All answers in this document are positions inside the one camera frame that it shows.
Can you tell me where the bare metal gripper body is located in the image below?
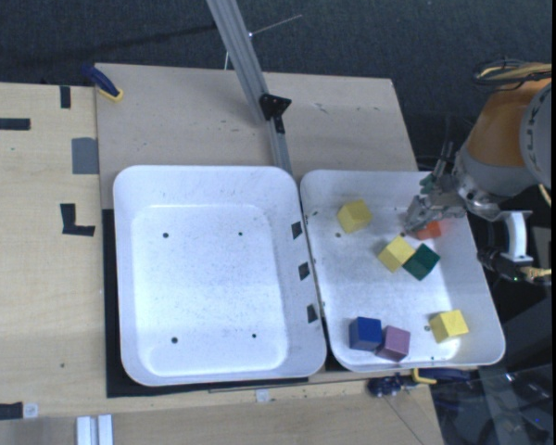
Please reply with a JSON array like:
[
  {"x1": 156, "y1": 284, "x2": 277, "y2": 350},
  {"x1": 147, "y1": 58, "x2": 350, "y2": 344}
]
[{"x1": 415, "y1": 172, "x2": 502, "y2": 223}]

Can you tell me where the orange cube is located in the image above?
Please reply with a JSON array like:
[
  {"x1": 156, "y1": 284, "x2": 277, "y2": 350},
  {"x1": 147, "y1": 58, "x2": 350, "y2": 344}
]
[{"x1": 415, "y1": 220, "x2": 444, "y2": 241}]

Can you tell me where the yellow cube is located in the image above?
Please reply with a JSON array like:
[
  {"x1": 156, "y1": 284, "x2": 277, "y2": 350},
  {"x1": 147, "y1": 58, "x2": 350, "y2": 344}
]
[
  {"x1": 336, "y1": 198, "x2": 373, "y2": 235},
  {"x1": 377, "y1": 235, "x2": 416, "y2": 274},
  {"x1": 428, "y1": 309, "x2": 470, "y2": 344}
]

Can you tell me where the green cube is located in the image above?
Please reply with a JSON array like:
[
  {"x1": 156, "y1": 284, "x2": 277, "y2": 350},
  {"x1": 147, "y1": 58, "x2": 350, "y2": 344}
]
[{"x1": 401, "y1": 243, "x2": 442, "y2": 282}]

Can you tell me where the white plastic tray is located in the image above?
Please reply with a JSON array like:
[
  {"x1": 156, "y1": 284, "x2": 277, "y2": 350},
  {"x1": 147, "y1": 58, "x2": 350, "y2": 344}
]
[
  {"x1": 299, "y1": 169, "x2": 507, "y2": 374},
  {"x1": 112, "y1": 164, "x2": 328, "y2": 388}
]

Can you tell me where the blue cube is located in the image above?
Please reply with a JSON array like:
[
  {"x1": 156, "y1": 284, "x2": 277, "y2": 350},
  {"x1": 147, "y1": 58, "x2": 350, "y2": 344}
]
[{"x1": 348, "y1": 316, "x2": 384, "y2": 352}]

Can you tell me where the purple cube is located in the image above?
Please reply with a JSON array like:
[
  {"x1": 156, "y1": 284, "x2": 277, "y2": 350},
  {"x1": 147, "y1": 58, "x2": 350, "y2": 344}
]
[{"x1": 375, "y1": 324, "x2": 411, "y2": 363}]

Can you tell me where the pale wood board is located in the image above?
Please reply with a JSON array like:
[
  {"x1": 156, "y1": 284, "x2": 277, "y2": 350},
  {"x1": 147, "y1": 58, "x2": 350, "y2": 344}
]
[{"x1": 95, "y1": 62, "x2": 481, "y2": 391}]

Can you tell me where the black cylinder on white bracket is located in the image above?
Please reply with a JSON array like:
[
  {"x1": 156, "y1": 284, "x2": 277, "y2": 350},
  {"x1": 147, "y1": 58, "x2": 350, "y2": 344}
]
[{"x1": 476, "y1": 210, "x2": 537, "y2": 281}]

